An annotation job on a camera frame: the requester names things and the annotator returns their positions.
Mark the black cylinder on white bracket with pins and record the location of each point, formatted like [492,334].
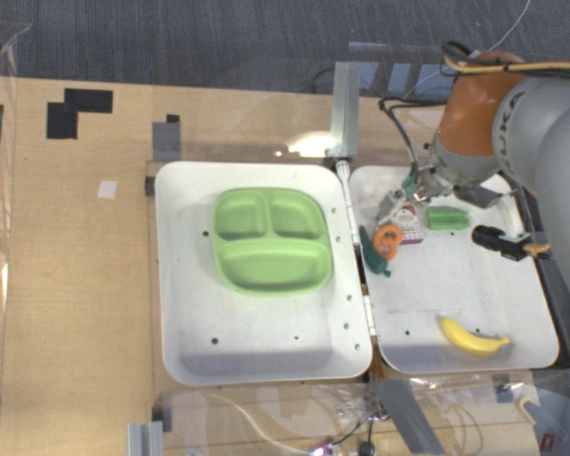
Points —
[491,238]

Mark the orange doughnut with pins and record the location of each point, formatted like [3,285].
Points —
[383,250]

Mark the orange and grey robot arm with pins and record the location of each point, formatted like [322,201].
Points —
[546,136]

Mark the thin black and white rod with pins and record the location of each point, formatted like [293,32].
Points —
[349,207]

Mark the white plastic tray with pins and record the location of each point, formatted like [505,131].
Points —
[456,283]
[266,330]

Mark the light green pea pod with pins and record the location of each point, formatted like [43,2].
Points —
[447,218]

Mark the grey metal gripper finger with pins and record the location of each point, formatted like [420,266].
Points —
[387,209]

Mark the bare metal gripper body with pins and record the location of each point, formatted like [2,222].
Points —
[430,185]

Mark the green divided plate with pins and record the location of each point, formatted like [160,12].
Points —
[271,264]

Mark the small pink and white carton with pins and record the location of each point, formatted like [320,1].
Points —
[409,226]

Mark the yellow banana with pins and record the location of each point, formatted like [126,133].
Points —
[465,339]

